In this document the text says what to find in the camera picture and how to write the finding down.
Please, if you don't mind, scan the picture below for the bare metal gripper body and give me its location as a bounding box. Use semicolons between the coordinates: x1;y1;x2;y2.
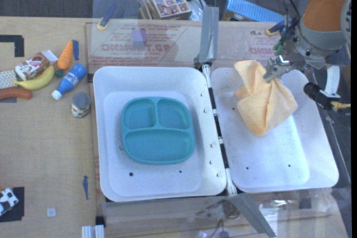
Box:
274;48;321;74

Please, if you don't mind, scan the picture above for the yellow cloth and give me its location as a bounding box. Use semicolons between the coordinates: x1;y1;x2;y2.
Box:
233;60;298;137

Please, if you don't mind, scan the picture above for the thin black and white rod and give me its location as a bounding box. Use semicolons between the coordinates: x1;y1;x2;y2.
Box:
201;64;238;197

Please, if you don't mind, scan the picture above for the white plastic tray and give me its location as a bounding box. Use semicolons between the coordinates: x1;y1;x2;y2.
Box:
93;65;228;202
210;67;340;194

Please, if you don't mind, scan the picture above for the brown cardboard board red print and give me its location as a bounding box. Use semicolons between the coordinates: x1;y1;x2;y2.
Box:
85;19;340;230

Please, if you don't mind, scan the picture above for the green divided plate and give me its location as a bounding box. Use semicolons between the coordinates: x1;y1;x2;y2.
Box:
120;96;196;166

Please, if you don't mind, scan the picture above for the small can with grey lid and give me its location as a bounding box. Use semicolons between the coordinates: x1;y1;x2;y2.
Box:
71;91;91;119

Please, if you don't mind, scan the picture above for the blue bottle with white cap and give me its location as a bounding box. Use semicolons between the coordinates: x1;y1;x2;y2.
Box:
51;63;88;101

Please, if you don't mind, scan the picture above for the orange carrot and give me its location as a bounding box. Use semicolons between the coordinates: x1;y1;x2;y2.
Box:
54;40;74;78

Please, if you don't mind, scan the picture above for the yellow banana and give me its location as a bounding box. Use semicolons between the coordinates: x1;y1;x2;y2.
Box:
13;65;55;91

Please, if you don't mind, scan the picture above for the brown and white carton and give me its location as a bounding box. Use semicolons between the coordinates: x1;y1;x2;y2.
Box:
14;50;59;81

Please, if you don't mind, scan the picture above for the brown sausage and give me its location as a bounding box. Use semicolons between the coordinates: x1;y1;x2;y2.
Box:
0;88;33;101

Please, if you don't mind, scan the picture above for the patterned pale biscuit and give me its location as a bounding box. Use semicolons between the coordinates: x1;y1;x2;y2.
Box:
0;69;19;90

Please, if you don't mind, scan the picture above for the black and white carton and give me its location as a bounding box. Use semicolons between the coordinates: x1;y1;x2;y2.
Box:
0;187;20;217

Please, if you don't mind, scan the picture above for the black cylinder on white bracket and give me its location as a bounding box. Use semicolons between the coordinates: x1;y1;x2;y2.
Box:
303;65;342;110

